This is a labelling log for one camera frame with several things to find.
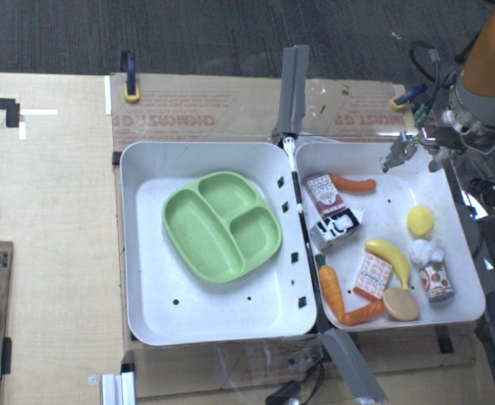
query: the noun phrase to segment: yellow ball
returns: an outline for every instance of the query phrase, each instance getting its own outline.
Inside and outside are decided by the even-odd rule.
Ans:
[[[406,224],[413,234],[421,237],[433,229],[434,217],[428,208],[418,204],[408,212]]]

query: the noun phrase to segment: orange sausage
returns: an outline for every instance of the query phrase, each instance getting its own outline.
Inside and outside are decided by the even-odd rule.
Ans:
[[[348,180],[337,174],[330,175],[331,181],[339,191],[344,192],[372,192],[376,187],[376,181],[367,180]]]
[[[338,318],[344,326],[355,326],[356,324],[369,321],[383,311],[384,303],[381,300],[376,300],[352,312],[345,312]]]
[[[339,279],[337,273],[333,267],[320,266],[318,271],[320,279],[320,289],[324,298],[330,305],[331,310],[337,316],[339,320],[345,313],[345,305],[342,301],[341,286],[339,285]]]

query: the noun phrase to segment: beige round toy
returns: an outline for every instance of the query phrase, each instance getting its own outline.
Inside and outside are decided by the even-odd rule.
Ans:
[[[417,237],[422,237],[430,230],[433,229],[434,226],[434,217],[427,207],[418,204],[416,207],[413,207],[408,212],[408,216],[406,216],[406,224],[408,225],[408,229]]]
[[[419,317],[419,304],[402,288],[388,288],[382,294],[382,303],[389,316],[397,321],[414,321]]]

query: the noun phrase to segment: white tray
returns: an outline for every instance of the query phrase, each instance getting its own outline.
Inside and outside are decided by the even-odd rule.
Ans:
[[[313,287],[291,170],[281,149],[270,143],[141,142],[126,148],[120,168],[127,314],[138,339],[171,345],[290,337],[312,328]],[[282,244],[244,277],[209,283],[176,252],[161,209],[176,189],[222,170],[241,174],[262,194],[282,227]]]
[[[334,267],[339,277],[346,311],[353,311],[369,301],[352,291],[359,268],[367,253],[363,244],[372,238],[386,239],[408,256],[414,238],[406,227],[408,211],[417,204],[430,208],[435,217],[431,239],[445,250],[445,266],[453,284],[455,296],[449,300],[429,303],[417,270],[412,266],[410,292],[420,306],[416,321],[392,321],[386,314],[353,327],[343,326],[325,300],[327,317],[337,327],[349,331],[376,330],[427,324],[474,321],[485,310],[485,295],[471,258],[460,219],[445,173],[428,171],[432,157],[424,148],[405,164],[384,174],[379,158],[390,152],[387,143],[306,143],[298,148],[296,162],[301,180],[316,175],[334,173],[351,179],[374,178],[375,192],[351,194],[342,192],[348,207],[363,210],[363,222],[354,234],[334,242],[324,250],[326,263]],[[303,190],[304,209],[309,228],[319,220],[314,204]],[[388,287],[400,287],[392,273]]]

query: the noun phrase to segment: blue clamp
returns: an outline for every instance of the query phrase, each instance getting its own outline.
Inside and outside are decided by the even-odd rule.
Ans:
[[[405,94],[402,94],[401,96],[396,96],[394,98],[390,99],[390,108],[393,111],[400,111],[402,110],[407,102],[410,102],[414,99],[416,99],[421,93],[427,90],[427,85],[424,83],[421,83],[417,85],[416,87],[407,90]]]
[[[127,72],[127,81],[123,84],[123,95],[126,98],[126,102],[137,103],[140,100],[140,89],[136,80],[134,52],[121,52],[120,71]]]

